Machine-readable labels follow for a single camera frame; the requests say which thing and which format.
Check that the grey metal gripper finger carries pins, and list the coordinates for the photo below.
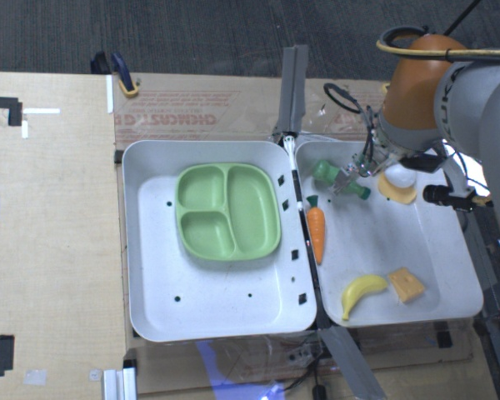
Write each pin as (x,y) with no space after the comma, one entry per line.
(349,174)
(338,186)

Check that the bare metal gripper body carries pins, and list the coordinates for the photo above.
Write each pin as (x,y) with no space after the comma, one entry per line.
(373,158)

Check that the green plastic bottle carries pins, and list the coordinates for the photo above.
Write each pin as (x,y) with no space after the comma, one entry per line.
(323,170)

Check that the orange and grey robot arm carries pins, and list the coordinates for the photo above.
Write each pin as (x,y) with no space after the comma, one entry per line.
(416,86)

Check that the white and tan fried egg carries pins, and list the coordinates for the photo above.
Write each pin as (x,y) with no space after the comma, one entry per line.
(398,186)

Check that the orange carrot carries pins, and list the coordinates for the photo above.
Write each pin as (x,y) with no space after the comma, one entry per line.
(316,227)

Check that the white plastic tray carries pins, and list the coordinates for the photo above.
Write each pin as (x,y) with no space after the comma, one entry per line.
(200,298)
(391,244)

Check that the green divided plate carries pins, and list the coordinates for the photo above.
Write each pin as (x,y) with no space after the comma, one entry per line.
(250,211)

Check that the yellow banana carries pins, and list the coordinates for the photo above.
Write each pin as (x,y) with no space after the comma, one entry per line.
(360,288)

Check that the orange cheese wedge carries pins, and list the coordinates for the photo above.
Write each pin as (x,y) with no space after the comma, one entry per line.
(407,286)

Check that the brown cardboard board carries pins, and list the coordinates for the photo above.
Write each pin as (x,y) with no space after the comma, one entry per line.
(191,111)

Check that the black cylinder on white bracket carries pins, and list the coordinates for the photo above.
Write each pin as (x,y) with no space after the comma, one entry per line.
(441,195)

